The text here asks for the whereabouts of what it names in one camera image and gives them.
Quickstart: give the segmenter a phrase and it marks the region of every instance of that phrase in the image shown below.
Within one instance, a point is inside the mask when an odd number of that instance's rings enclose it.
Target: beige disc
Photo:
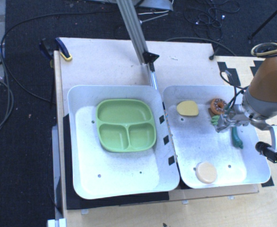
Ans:
[[[202,183],[213,183],[217,178],[216,168],[209,162],[198,163],[195,174]]]
[[[183,101],[177,105],[176,110],[183,116],[196,116],[199,114],[199,108],[194,101]]]

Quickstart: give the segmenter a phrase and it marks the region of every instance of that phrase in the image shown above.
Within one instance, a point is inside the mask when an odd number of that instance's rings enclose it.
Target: green plate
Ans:
[[[150,107],[137,99],[108,99],[96,108],[97,133],[102,146],[112,152],[135,152],[156,142]]]

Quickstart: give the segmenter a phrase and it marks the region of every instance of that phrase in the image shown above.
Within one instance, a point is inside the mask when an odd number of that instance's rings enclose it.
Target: black carpet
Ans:
[[[217,21],[202,24],[206,18],[198,17],[199,14],[213,6],[216,9],[209,13],[213,15],[216,11]],[[277,43],[277,14],[250,43],[248,40],[248,36],[277,10],[277,0],[175,0],[173,7],[174,12],[168,16],[143,23],[146,40],[164,41],[183,36],[206,38],[222,43],[237,56],[251,56],[251,48],[260,43]],[[137,12],[147,11],[149,9],[137,9]],[[84,15],[71,15],[84,12]],[[39,51],[43,38],[129,39],[117,5],[91,1],[6,0],[6,29],[21,21],[53,13],[70,14],[22,23],[9,32],[5,41],[6,62],[14,77],[27,90],[46,100],[51,98],[53,69]],[[217,55],[232,55],[218,48]],[[52,151],[48,153],[48,150],[51,130],[56,124],[55,106],[50,107],[50,103],[29,95],[12,76],[9,80],[15,107],[0,131],[0,227],[46,226],[48,219],[54,219],[46,176],[52,193]],[[6,93],[0,87],[0,121],[5,113]]]

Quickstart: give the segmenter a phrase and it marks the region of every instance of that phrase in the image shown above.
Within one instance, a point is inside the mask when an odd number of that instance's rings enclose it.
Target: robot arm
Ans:
[[[258,142],[256,150],[268,160],[277,163],[277,125],[266,123],[267,119],[277,115],[277,50],[265,54],[266,58],[251,84],[245,91],[242,90],[242,103],[226,108],[225,113],[219,116],[215,128],[217,132],[221,132],[250,123],[262,131],[270,131],[271,145]]]

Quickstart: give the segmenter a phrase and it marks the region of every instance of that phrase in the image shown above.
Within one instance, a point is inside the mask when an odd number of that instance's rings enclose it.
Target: wooden table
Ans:
[[[64,61],[54,53],[57,126],[61,175],[62,218],[68,227],[254,227],[277,226],[277,164],[269,163],[274,186],[260,184],[175,189],[170,200],[128,206],[81,210],[66,207],[63,117],[68,114],[67,92],[75,85],[149,85],[147,69],[140,65],[131,41],[61,38],[73,56]],[[147,42],[159,54],[155,62],[159,91],[172,85],[223,85],[218,62],[237,70],[241,85],[253,78],[254,57],[222,57],[213,61],[211,44]],[[277,124],[277,116],[267,121]],[[271,142],[268,131],[257,130],[259,139]]]

